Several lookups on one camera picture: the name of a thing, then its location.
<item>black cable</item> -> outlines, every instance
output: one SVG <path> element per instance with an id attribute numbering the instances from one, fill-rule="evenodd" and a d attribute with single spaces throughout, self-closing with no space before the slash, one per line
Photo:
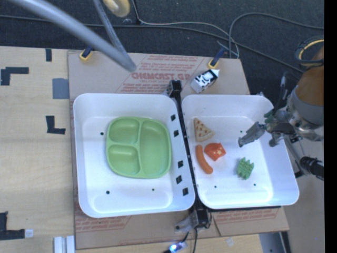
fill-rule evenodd
<path id="1" fill-rule="evenodd" d="M 186 241 L 186 239 L 187 239 L 187 237 L 188 237 L 189 233 L 190 233 L 190 231 L 188 231 L 188 232 L 186 233 L 186 236 L 184 237 L 184 239 L 183 239 L 181 242 L 184 242 L 184 241 Z"/>
<path id="2" fill-rule="evenodd" d="M 14 18 L 14 19 L 24 20 L 24 21 L 49 22 L 49 21 L 43 20 L 43 19 L 35 19 L 35 18 L 28 18 L 28 17 L 17 17 L 17 16 L 10 16 L 10 15 L 2 15 L 2 14 L 0 14 L 0 17 L 2 17 L 2 18 Z M 84 25 L 89 26 L 89 27 L 104 27 L 103 24 L 84 24 Z M 214 38 L 218 38 L 218 39 L 221 39 L 221 40 L 229 41 L 228 38 L 225 38 L 225 37 L 213 34 L 213 33 L 205 32 L 205 31 L 202 31 L 202 30 L 194 29 L 194 28 L 180 27 L 180 26 L 165 26 L 165 25 L 114 25 L 114 28 L 160 28 L 160 29 L 186 30 L 186 31 L 190 31 L 190 32 L 196 32 L 196 33 L 208 35 L 208 36 L 211 36 L 211 37 L 214 37 Z M 271 57 L 271 56 L 269 56 L 267 54 L 264 54 L 264 53 L 262 53 L 260 51 L 255 50 L 253 48 L 250 48 L 250 47 L 245 46 L 245 45 L 243 45 L 241 43 L 238 43 L 238 42 L 236 42 L 236 45 L 240 46 L 242 48 L 245 48 L 248 51 L 254 52 L 254 53 L 259 54 L 261 56 L 264 56 L 264 57 L 266 57 L 268 59 L 271 59 L 271 60 L 273 60 L 273 61 L 275 61 L 275 62 L 277 62 L 279 64 L 287 66 L 290 69 L 293 69 L 295 71 L 303 73 L 303 71 L 300 70 L 300 69 L 298 69 L 297 67 L 292 66 L 290 64 L 287 64 L 287 63 L 285 63 L 285 62 L 283 62 L 281 60 L 278 60 L 276 58 L 273 58 L 273 57 Z"/>
<path id="3" fill-rule="evenodd" d="M 291 253 L 291 247 L 290 247 L 288 232 L 281 231 L 281 236 L 282 236 L 285 252 Z"/>
<path id="4" fill-rule="evenodd" d="M 296 83 L 300 80 L 300 76 L 296 76 L 293 72 L 286 71 L 283 73 L 283 76 L 281 78 L 281 90 L 280 90 L 279 98 L 277 99 L 277 103 L 272 112 L 273 116 L 275 116 L 276 112 L 280 108 L 281 101 L 284 98 L 284 93 L 286 91 L 286 88 L 285 88 L 286 80 L 289 77 L 291 77 Z"/>
<path id="5" fill-rule="evenodd" d="M 303 26 L 305 28 L 310 28 L 310 29 L 315 29 L 315 30 L 324 30 L 323 27 L 318 27 L 318 26 L 312 26 L 312 25 L 306 25 L 306 24 L 302 24 L 302 23 L 299 23 L 299 22 L 295 22 L 295 21 L 291 21 L 291 20 L 288 20 L 288 19 L 285 19 L 285 18 L 282 18 L 282 17 L 278 17 L 278 16 L 275 16 L 275 15 L 272 15 L 272 14 L 268 14 L 268 13 L 262 13 L 262 12 L 249 12 L 249 13 L 245 13 L 245 14 L 242 14 L 240 15 L 239 17 L 237 17 L 231 24 L 230 26 L 230 31 L 229 31 L 229 39 L 232 38 L 232 29 L 233 29 L 233 26 L 234 24 L 241 18 L 243 17 L 246 17 L 246 16 L 251 16 L 251 15 L 260 15 L 260 16 L 266 16 L 266 17 L 271 17 L 271 18 L 275 18 L 279 21 L 283 21 L 283 22 L 287 22 L 287 23 L 291 23 L 291 24 L 294 24 L 294 25 L 298 25 L 298 26 Z M 231 49 L 232 49 L 232 43 L 236 44 L 235 42 L 231 42 L 229 43 L 229 56 L 231 58 Z"/>
<path id="6" fill-rule="evenodd" d="M 137 5 L 136 5 L 136 0 L 131 0 L 131 1 L 132 1 L 133 6 L 134 6 L 134 10 L 135 10 L 136 17 L 137 17 L 137 22 L 139 24 L 150 25 L 150 26 L 152 26 L 152 25 L 158 25 L 158 26 L 170 25 L 171 26 L 171 25 L 182 25 L 182 24 L 207 25 L 207 26 L 213 27 L 213 28 L 221 31 L 222 33 L 226 34 L 229 37 L 229 35 L 228 35 L 228 33 L 226 31 L 222 30 L 220 27 L 218 27 L 218 26 L 216 26 L 214 24 L 211 24 L 211 23 L 205 23 L 205 22 L 149 23 L 149 22 L 146 22 L 146 21 L 144 21 L 144 20 L 142 20 L 140 18 L 140 15 L 139 15 L 138 9 L 137 9 Z M 237 58 L 239 58 L 239 49 L 237 48 L 237 46 L 236 46 L 236 50 L 237 50 L 237 53 L 234 53 L 234 52 L 233 53 L 237 56 Z"/>
<path id="7" fill-rule="evenodd" d="M 195 239 L 194 239 L 194 246 L 193 246 L 193 253 L 195 253 L 195 249 L 196 249 L 196 240 L 198 239 L 198 229 L 195 229 Z"/>
<path id="8" fill-rule="evenodd" d="M 212 224 L 212 219 L 213 219 L 213 217 L 212 217 L 212 214 L 210 213 L 210 222 L 205 226 L 205 229 L 209 229 L 210 228 L 210 226 Z"/>

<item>white tray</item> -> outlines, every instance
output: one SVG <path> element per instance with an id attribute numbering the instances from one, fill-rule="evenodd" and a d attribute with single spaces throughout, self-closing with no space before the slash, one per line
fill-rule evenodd
<path id="1" fill-rule="evenodd" d="M 182 102 L 193 173 L 200 200 L 212 209 L 254 208 L 294 204 L 299 190 L 283 141 L 269 146 L 271 135 L 239 147 L 238 139 L 273 108 L 259 95 L 189 95 Z M 74 105 L 78 198 L 90 217 L 115 217 L 187 210 L 195 201 L 191 170 L 175 102 L 164 95 L 82 94 Z M 158 179 L 119 176 L 108 166 L 105 154 L 108 124 L 121 116 L 152 118 L 163 122 L 172 145 L 170 171 Z M 215 131 L 214 137 L 196 143 L 193 119 Z M 205 174 L 195 157 L 195 146 L 220 142 L 226 155 L 216 162 L 205 156 L 214 171 Z M 236 175 L 243 157 L 254 162 L 247 180 Z"/>
<path id="2" fill-rule="evenodd" d="M 239 147 L 238 139 L 255 122 L 264 123 L 263 114 L 273 108 L 272 103 L 259 95 L 189 95 L 182 102 L 185 126 L 200 200 L 212 209 L 284 206 L 294 204 L 299 197 L 298 185 L 283 141 L 269 146 L 271 135 L 265 133 L 258 140 Z M 196 142 L 193 119 L 199 118 L 215 131 L 214 137 Z M 200 168 L 195 146 L 220 142 L 226 155 L 207 162 L 212 174 Z M 241 158 L 254 162 L 247 180 L 236 175 Z"/>
<path id="3" fill-rule="evenodd" d="M 149 94 L 82 94 L 74 101 L 73 111 L 78 198 L 88 216 L 181 211 L 193 205 L 195 192 L 172 99 Z M 166 125 L 172 145 L 172 164 L 167 174 L 158 179 L 135 179 L 119 176 L 109 168 L 105 133 L 108 124 L 121 116 L 151 118 Z"/>

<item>green plate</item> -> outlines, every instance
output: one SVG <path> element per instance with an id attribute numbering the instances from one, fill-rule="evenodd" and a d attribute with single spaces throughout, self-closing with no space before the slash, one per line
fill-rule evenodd
<path id="1" fill-rule="evenodd" d="M 159 178 L 171 167 L 171 141 L 157 120 L 120 117 L 110 122 L 106 157 L 117 174 L 132 178 Z"/>

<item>tan cylinder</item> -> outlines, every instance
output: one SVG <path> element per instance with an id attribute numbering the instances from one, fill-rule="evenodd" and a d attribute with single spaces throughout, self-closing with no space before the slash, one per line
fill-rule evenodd
<path id="1" fill-rule="evenodd" d="M 324 58 L 324 46 L 316 53 L 313 60 Z M 324 105 L 324 65 L 305 71 L 295 89 L 297 97 L 310 105 Z"/>

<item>toy tomato slice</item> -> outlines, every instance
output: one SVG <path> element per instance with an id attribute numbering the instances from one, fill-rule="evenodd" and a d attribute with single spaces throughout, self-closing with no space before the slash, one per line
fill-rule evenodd
<path id="1" fill-rule="evenodd" d="M 207 154 L 214 161 L 219 157 L 222 157 L 226 154 L 225 149 L 222 147 L 221 143 L 209 143 L 205 146 L 205 154 Z"/>

